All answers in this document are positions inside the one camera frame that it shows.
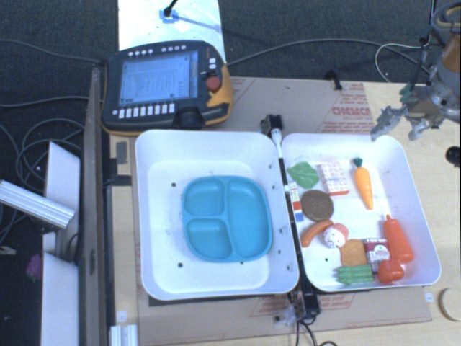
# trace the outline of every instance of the blue plate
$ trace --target blue plate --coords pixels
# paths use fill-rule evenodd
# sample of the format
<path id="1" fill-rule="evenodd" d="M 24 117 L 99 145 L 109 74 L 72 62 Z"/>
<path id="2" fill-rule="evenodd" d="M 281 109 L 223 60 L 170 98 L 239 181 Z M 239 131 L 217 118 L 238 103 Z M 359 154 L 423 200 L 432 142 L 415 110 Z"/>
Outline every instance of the blue plate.
<path id="1" fill-rule="evenodd" d="M 187 245 L 203 260 L 255 260 L 272 245 L 266 195 L 249 178 L 194 179 L 182 194 L 182 221 Z"/>

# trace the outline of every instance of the red emergency stop button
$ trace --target red emergency stop button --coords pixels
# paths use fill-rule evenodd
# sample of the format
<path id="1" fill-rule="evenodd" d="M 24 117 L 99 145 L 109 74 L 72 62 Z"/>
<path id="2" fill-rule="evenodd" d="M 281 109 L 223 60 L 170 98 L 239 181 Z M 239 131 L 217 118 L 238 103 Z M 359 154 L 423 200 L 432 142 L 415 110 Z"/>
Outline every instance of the red emergency stop button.
<path id="1" fill-rule="evenodd" d="M 208 91 L 215 93 L 221 88 L 221 80 L 216 76 L 207 78 L 206 81 Z"/>

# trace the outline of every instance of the ketchup bottle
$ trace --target ketchup bottle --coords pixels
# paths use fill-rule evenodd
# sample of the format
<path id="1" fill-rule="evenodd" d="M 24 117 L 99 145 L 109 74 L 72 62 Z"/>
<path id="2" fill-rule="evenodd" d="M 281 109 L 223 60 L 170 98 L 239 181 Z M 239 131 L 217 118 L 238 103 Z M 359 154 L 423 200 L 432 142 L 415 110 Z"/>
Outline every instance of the ketchup bottle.
<path id="1" fill-rule="evenodd" d="M 386 215 L 386 219 L 383 226 L 384 234 L 388 240 L 390 258 L 399 264 L 411 262 L 415 255 L 398 220 L 392 219 L 389 215 Z"/>

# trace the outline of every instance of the wooden surface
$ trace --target wooden surface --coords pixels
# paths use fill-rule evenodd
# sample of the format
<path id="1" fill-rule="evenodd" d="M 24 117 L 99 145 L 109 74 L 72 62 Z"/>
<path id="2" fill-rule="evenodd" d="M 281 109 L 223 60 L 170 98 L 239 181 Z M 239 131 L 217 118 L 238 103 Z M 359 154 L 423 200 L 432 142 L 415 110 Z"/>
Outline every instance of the wooden surface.
<path id="1" fill-rule="evenodd" d="M 400 107 L 399 90 L 402 84 L 364 84 L 373 118 L 380 114 L 386 105 Z M 416 189 L 421 199 L 426 219 L 431 230 L 437 253 L 442 265 L 442 274 L 438 282 L 424 290 L 432 294 L 434 302 L 429 304 L 433 320 L 429 323 L 404 324 L 362 329 L 346 329 L 333 332 L 316 332 L 318 344 L 326 340 L 334 341 L 338 346 L 348 345 L 444 345 L 458 346 L 461 340 L 461 323 L 450 321 L 439 308 L 437 299 L 445 288 L 461 288 L 461 243 L 460 243 L 460 169 L 454 168 L 445 160 L 445 152 L 450 146 L 460 145 L 460 127 L 446 122 L 439 130 L 426 130 L 417 141 L 409 141 L 409 122 L 402 120 L 391 132 L 405 149 Z M 129 231 L 118 231 L 121 239 Z M 125 243 L 126 249 L 133 249 Z M 119 252 L 116 256 L 116 268 L 127 269 L 127 275 L 116 278 L 122 290 L 118 291 L 116 301 L 124 301 L 128 293 L 135 295 L 133 282 L 133 263 Z M 219 342 L 203 342 L 192 345 L 202 346 L 293 346 L 295 335 L 259 337 Z M 300 336 L 300 346 L 311 345 L 307 334 Z"/>

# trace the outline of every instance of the black carpet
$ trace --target black carpet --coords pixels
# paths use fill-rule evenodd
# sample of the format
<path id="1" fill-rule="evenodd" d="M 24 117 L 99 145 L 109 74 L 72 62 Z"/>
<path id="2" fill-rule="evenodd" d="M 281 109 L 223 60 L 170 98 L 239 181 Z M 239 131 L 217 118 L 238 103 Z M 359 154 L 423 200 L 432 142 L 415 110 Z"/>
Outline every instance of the black carpet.
<path id="1" fill-rule="evenodd" d="M 459 0 L 438 0 L 437 6 Z M 347 38 L 418 45 L 428 24 L 431 0 L 219 0 L 229 62 L 296 40 Z M 57 53 L 103 59 L 117 50 L 117 0 L 0 0 L 0 39 L 21 40 Z M 383 81 L 375 69 L 377 47 L 360 43 L 310 43 L 278 50 L 231 66 L 234 76 L 322 79 L 334 70 L 342 80 Z M 438 49 L 430 54 L 436 58 Z M 415 58 L 414 50 L 403 52 Z M 415 66 L 383 52 L 382 70 L 391 81 L 407 82 Z M 65 95 L 87 96 L 91 64 L 56 58 L 14 43 L 0 42 L 0 104 Z M 419 82 L 426 81 L 421 73 Z M 19 109 L 0 107 L 0 125 L 19 145 L 33 125 L 56 117 L 84 122 L 86 105 L 67 99 Z M 30 142 L 65 137 L 67 123 L 44 125 Z M 34 160 L 45 147 L 27 155 Z M 17 155 L 0 129 L 0 179 L 21 184 Z M 45 160 L 36 166 L 43 177 Z M 36 188 L 38 179 L 30 179 Z M 0 231 L 12 212 L 4 209 Z M 30 258 L 41 252 L 41 228 L 28 219 L 14 225 L 0 245 L 0 345 L 39 345 L 41 282 L 26 276 Z"/>

